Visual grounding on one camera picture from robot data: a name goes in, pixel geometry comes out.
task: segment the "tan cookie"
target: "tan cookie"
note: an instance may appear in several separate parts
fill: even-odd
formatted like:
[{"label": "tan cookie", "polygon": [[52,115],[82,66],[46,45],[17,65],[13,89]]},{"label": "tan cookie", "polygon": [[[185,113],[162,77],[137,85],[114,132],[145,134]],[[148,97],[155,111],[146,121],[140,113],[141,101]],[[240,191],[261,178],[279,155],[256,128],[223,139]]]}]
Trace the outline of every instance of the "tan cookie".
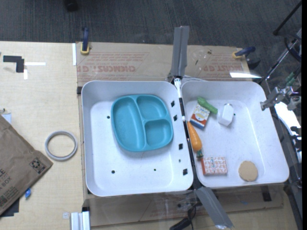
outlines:
[{"label": "tan cookie", "polygon": [[239,174],[243,180],[253,182],[258,177],[258,169],[251,161],[244,161],[240,165]]}]

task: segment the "teal plastic plate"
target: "teal plastic plate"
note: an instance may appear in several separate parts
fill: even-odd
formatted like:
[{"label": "teal plastic plate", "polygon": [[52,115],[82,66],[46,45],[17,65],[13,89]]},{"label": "teal plastic plate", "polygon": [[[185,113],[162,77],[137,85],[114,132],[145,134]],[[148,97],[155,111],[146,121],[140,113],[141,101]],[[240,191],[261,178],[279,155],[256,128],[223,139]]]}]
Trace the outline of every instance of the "teal plastic plate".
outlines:
[{"label": "teal plastic plate", "polygon": [[111,122],[120,146],[128,151],[148,151],[173,139],[172,121],[164,102],[155,95],[126,95],[114,101]]}]

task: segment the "toy carrot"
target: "toy carrot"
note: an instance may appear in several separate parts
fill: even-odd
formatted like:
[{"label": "toy carrot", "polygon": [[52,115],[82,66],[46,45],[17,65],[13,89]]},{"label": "toy carrot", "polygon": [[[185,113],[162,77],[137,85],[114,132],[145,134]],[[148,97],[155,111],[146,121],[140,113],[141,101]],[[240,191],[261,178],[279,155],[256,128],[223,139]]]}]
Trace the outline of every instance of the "toy carrot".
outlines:
[{"label": "toy carrot", "polygon": [[198,136],[193,125],[190,122],[187,122],[187,124],[188,124],[188,131],[191,139],[192,148],[197,153],[196,158],[198,158],[201,161],[202,173],[206,174],[205,164],[203,162],[203,153],[201,152],[202,148],[201,139]]}]

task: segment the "wooden table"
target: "wooden table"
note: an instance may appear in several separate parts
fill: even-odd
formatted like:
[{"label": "wooden table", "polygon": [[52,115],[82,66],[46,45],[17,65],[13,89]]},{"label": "wooden table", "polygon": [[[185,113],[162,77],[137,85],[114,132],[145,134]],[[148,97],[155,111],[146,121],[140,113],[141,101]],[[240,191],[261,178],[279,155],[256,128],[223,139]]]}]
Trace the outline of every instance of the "wooden table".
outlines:
[{"label": "wooden table", "polygon": [[[36,150],[45,154],[44,143],[57,130],[72,132],[80,141],[77,70],[73,65],[72,44],[0,42],[0,106],[12,113],[12,125]],[[3,62],[3,55],[22,56],[25,62],[45,62],[28,66],[28,79],[15,72],[15,63]],[[63,156],[72,150],[69,138],[58,137],[50,150]],[[20,199],[19,213],[0,218],[6,230],[70,229],[65,213],[80,212],[83,205],[81,151],[68,161],[53,161],[52,168],[31,189],[27,200]],[[230,213],[238,229],[296,229],[286,194],[283,207]],[[179,219],[152,221],[98,229],[169,229]],[[196,217],[194,228],[216,229],[209,216]]]}]

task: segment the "brown cardboard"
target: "brown cardboard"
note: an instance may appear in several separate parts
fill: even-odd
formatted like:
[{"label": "brown cardboard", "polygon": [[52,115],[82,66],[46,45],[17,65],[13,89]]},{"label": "brown cardboard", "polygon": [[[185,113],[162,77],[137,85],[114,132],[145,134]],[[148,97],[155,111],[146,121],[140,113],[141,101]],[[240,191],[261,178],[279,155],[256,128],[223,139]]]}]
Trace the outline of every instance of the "brown cardboard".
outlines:
[{"label": "brown cardboard", "polygon": [[[172,45],[91,42],[90,53],[80,54],[76,44],[78,88],[93,80],[164,81],[172,65]],[[187,77],[232,80],[229,72],[249,73],[245,57],[233,59],[236,47],[195,46],[187,49]]]},{"label": "brown cardboard", "polygon": [[0,115],[0,215],[52,164]]}]

